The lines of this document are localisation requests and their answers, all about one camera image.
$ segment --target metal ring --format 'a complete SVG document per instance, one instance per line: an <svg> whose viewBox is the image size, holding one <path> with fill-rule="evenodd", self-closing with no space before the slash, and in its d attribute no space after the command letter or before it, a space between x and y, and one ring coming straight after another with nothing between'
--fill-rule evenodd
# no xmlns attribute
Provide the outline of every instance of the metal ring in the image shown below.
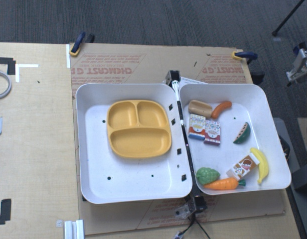
<svg viewBox="0 0 307 239"><path fill-rule="evenodd" d="M0 94L0 99L4 98L8 95L8 93L10 92L11 88L12 88L12 81L10 80L9 76L6 73L3 73L0 71L0 76L2 76L3 78L5 78L8 82L8 87L7 89Z"/></svg>

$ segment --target cable connector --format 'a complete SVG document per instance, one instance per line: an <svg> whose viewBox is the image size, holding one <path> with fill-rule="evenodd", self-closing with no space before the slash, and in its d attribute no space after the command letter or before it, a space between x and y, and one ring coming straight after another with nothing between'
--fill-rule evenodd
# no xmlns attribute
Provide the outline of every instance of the cable connector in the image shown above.
<svg viewBox="0 0 307 239"><path fill-rule="evenodd" d="M172 239L182 239L183 233L181 231L178 231Z"/></svg>

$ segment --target wooden table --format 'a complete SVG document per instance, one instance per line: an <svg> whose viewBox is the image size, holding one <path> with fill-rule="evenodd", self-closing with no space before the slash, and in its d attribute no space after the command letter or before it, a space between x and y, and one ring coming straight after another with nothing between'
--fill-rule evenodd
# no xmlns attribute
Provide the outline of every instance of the wooden table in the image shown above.
<svg viewBox="0 0 307 239"><path fill-rule="evenodd" d="M71 70L64 44L0 43L0 57L17 64L19 82L0 99L0 202L11 199L11 220L0 239L63 238L60 221L79 219ZM4 88L0 81L0 90ZM204 223L211 238L300 238L285 190L285 213ZM88 236L172 238L187 226ZM198 225L186 238L206 238Z"/></svg>

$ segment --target cardboard sheet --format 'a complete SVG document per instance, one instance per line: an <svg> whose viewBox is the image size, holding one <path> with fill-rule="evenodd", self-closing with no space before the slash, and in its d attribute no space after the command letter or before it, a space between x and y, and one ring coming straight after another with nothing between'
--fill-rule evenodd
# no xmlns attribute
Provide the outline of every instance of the cardboard sheet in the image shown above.
<svg viewBox="0 0 307 239"><path fill-rule="evenodd" d="M177 220L174 210L184 199L166 199L94 205L80 192L79 146L75 111L76 90L86 83L161 83L169 70L205 83L252 83L246 60L231 58L236 48L165 47L120 44L83 44L70 58L74 107L79 218L85 234L139 230L188 224ZM279 190L204 196L208 209L198 214L203 222L282 214Z"/></svg>

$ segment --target orange carrot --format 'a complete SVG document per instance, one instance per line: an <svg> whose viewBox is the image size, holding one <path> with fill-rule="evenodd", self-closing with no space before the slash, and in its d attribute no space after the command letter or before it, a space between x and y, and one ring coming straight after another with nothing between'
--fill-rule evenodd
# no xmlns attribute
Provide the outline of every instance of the orange carrot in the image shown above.
<svg viewBox="0 0 307 239"><path fill-rule="evenodd" d="M235 178L229 177L222 180L216 180L208 184L204 184L203 187L206 189L215 189L215 190L228 190L236 189L239 185L245 186L245 180L238 181Z"/></svg>
<svg viewBox="0 0 307 239"><path fill-rule="evenodd" d="M221 112L223 112L225 109L228 109L232 106L232 103L230 101L224 101L220 103L216 108L213 109L211 113L211 117L213 119L217 119Z"/></svg>

